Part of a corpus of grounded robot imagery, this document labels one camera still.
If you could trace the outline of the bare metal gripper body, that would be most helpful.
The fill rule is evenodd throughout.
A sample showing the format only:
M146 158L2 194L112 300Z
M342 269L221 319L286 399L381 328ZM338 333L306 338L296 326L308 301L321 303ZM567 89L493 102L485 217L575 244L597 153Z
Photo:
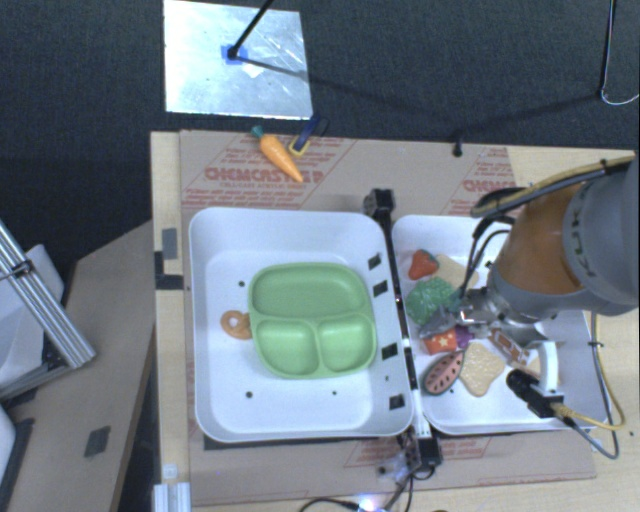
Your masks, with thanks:
M460 300L457 324L474 336L489 336L498 329L505 314L493 301L486 288L471 289Z

